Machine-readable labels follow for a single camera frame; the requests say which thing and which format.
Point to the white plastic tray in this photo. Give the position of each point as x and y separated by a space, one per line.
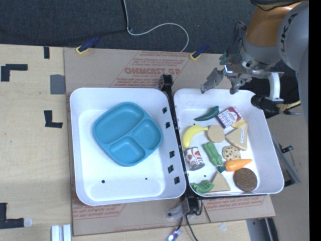
263 144
85 144

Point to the round tan biscuit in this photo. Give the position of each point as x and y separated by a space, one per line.
215 134

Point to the chocolate chip cookie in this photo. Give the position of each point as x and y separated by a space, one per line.
230 152

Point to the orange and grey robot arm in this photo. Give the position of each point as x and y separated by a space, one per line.
270 19

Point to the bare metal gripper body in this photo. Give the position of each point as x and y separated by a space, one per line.
258 73

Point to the red and white carton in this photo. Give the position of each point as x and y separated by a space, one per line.
228 117

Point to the green asparagus bunch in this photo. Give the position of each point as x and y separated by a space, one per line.
212 153

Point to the brown cardboard board red print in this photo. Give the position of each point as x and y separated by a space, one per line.
140 66

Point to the yellow banana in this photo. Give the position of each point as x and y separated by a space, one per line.
190 134

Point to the green lettuce leaf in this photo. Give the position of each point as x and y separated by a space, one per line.
202 186

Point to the thin black rod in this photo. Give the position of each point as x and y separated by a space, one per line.
174 114

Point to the green pepper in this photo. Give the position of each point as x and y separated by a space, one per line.
209 114

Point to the orange carrot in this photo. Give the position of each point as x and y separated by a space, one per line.
237 164

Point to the round brown patty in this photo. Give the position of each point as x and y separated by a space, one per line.
245 179

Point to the red and white can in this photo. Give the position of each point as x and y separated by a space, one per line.
195 158

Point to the small yellow cheese wedge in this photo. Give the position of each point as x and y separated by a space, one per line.
238 123

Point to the black cylinder on white bracket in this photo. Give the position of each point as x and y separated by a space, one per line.
274 84

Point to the blue divided plate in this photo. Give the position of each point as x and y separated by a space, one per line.
125 134

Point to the tan triangular bread slice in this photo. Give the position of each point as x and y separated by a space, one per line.
220 184

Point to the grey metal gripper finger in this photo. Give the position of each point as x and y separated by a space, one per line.
213 80
237 85

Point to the tan triangular pizza slice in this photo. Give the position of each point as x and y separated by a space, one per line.
238 138

